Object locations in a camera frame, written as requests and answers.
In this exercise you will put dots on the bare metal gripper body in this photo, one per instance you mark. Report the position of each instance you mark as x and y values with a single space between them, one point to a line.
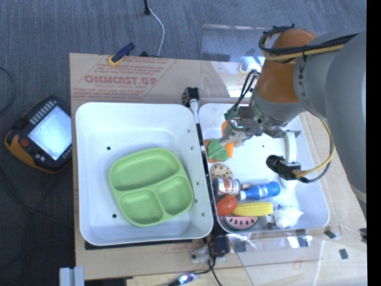
253 121

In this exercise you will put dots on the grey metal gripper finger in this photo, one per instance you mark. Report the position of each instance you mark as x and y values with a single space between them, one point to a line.
247 137
229 133

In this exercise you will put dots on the orange carrot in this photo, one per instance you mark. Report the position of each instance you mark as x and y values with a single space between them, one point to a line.
229 150

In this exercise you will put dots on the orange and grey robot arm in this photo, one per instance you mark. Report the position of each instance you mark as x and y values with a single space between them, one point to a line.
333 79

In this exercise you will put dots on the green and orange toy vegetable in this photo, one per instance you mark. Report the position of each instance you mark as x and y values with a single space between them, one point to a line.
217 152

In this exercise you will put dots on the white plastic tray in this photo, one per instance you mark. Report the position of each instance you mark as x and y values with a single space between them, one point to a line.
259 159
134 124

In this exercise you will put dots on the thin black and white rod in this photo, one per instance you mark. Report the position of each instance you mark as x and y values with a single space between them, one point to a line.
199 127

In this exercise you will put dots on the brown biscuit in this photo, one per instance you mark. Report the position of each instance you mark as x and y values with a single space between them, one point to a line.
221 171

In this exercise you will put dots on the orange and white small can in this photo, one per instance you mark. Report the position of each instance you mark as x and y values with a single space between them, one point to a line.
226 186

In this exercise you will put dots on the blue and white bottle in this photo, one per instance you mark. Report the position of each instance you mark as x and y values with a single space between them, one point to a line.
263 190

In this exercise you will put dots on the red tomato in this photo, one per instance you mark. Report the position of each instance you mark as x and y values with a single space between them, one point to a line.
226 205

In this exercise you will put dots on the yellow corn cob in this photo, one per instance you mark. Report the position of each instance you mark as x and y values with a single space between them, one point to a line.
253 209

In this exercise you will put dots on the red and green watermelon slice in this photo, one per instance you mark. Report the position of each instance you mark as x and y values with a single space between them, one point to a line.
241 222

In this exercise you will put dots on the white garlic bulb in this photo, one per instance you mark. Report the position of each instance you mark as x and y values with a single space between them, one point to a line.
286 216

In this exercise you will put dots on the green divided plate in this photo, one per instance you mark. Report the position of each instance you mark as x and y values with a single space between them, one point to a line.
143 186

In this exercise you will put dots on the brown cardboard board, red print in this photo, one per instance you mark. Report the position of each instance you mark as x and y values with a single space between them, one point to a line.
119 79

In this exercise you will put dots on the black cylinder on white bracket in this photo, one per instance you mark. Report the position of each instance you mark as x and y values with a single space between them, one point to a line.
281 165

